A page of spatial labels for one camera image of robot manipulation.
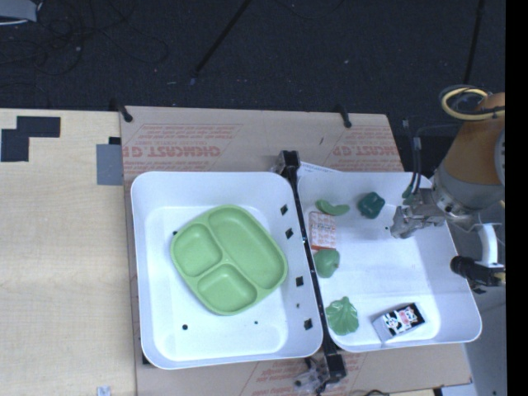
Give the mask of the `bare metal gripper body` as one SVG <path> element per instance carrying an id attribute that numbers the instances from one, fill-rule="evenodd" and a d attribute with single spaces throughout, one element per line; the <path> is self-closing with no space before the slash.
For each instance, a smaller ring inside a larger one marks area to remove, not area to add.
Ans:
<path id="1" fill-rule="evenodd" d="M 456 201 L 440 188 L 420 188 L 408 207 L 408 225 L 411 229 L 440 226 L 457 218 Z"/>

